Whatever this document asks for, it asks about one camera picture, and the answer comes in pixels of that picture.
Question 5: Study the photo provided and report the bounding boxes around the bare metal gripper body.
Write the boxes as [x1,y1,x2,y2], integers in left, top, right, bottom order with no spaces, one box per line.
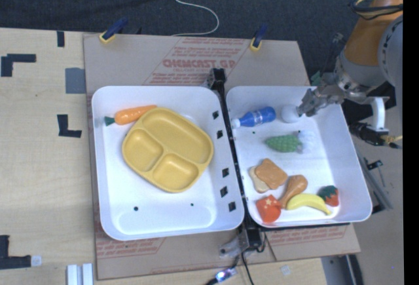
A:
[313,73,369,107]

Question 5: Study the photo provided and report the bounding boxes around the white ball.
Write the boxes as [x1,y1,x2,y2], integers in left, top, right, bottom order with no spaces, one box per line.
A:
[280,104,301,124]

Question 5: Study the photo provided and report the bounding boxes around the white lumpy toy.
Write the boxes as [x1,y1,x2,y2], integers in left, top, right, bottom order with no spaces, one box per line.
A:
[296,129,317,153]

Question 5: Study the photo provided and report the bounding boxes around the green grapes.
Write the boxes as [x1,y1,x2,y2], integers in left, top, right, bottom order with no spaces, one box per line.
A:
[264,134,303,154]

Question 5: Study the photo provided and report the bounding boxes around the blue bottle white cap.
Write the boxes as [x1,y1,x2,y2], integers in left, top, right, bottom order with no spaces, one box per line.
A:
[230,105,277,130]

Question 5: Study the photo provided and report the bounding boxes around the white plastic tray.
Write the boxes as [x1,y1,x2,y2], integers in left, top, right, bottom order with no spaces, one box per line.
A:
[91,85,245,242]
[225,85,373,229]

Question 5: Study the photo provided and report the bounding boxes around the orange-brown toast slice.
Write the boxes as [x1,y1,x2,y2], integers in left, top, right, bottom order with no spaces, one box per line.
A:
[254,158,289,191]

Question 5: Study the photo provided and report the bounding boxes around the brown chicken drumstick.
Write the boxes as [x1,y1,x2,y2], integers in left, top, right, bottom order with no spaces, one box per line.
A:
[278,174,309,210]

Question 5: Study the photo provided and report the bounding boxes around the red strawberry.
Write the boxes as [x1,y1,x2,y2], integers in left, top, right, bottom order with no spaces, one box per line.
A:
[318,185,340,208]

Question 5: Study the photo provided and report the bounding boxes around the thin black rod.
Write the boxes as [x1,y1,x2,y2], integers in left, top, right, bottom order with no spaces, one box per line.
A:
[217,80,259,247]

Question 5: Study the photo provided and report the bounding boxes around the yellow banana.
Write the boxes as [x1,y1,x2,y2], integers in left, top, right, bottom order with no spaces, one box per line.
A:
[285,193,333,216]

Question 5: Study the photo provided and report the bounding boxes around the beige bread slice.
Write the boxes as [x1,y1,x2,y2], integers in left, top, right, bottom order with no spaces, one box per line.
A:
[248,165,270,194]

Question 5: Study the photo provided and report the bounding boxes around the red-orange toy with yellow star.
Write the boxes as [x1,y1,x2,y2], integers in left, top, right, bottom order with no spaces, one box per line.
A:
[255,194,283,224]

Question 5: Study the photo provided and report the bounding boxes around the yellow divided plate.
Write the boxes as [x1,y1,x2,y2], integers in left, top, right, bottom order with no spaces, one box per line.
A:
[121,107,215,194]

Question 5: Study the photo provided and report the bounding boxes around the brown cardboard board red print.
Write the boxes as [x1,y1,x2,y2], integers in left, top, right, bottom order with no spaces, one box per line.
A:
[82,33,361,280]

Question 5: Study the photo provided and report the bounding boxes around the orange carrot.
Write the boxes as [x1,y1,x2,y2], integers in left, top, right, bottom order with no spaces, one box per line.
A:
[103,104,158,127]

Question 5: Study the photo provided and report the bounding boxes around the black cylinder on white bracket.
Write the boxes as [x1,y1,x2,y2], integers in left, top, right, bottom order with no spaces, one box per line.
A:
[348,96,399,147]

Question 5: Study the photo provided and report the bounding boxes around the black block with thin wires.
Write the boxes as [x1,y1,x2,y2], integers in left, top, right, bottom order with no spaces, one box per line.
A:
[208,67,228,90]
[244,223,263,251]

